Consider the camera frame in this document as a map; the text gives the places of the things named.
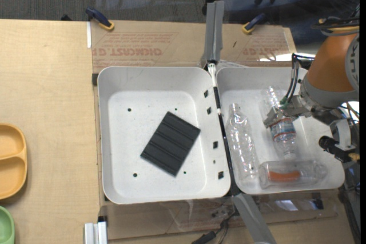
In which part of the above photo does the clear plastic bottle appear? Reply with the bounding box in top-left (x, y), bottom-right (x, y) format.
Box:
top-left (225, 102), bottom-right (260, 184)

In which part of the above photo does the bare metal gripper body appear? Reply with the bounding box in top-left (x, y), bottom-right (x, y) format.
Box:
top-left (280, 94), bottom-right (315, 121)

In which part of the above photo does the black ribbed rectangular pad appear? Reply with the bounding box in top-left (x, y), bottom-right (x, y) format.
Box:
top-left (140, 111), bottom-right (202, 178)

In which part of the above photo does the clear bottle with orange label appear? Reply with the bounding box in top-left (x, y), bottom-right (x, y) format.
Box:
top-left (258, 159), bottom-right (327, 190)

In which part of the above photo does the clear bottle with white label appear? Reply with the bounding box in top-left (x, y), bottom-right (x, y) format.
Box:
top-left (259, 86), bottom-right (300, 161)

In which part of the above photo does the thin black and white rod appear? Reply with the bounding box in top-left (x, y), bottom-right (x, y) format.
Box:
top-left (208, 63), bottom-right (238, 195)

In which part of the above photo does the black cylinder on white bracket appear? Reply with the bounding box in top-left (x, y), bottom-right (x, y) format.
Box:
top-left (318, 118), bottom-right (358, 163)

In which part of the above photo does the white plastic tray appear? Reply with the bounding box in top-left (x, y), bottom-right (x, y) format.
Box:
top-left (214, 66), bottom-right (346, 196)
top-left (97, 66), bottom-right (232, 205)

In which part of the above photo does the orange divided plate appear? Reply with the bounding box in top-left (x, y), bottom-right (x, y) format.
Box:
top-left (0, 123), bottom-right (29, 201)

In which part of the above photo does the green divided plate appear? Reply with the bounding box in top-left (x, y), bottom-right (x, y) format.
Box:
top-left (0, 205), bottom-right (15, 244)

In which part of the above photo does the brown cardboard board red print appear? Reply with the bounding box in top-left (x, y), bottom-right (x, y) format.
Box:
top-left (90, 19), bottom-right (339, 241)

